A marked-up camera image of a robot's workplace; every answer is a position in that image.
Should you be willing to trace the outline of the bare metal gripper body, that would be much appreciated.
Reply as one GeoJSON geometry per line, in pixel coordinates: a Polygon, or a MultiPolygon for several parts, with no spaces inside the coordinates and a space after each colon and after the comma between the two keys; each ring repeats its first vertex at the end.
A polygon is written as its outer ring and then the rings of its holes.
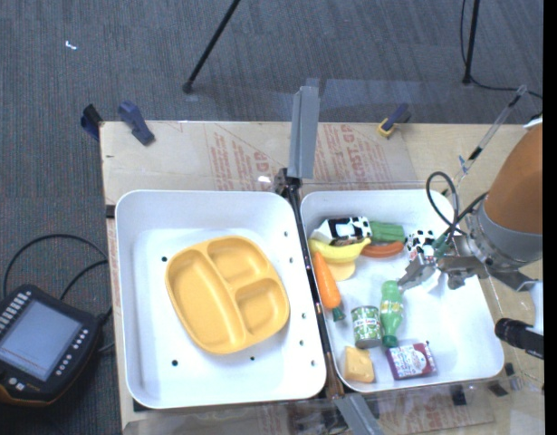
{"type": "Polygon", "coordinates": [[[488,277],[485,264],[476,256],[468,236],[463,235],[451,239],[442,256],[437,258],[437,267],[447,276],[447,287],[451,290],[465,286],[470,277],[480,280],[488,277]]]}

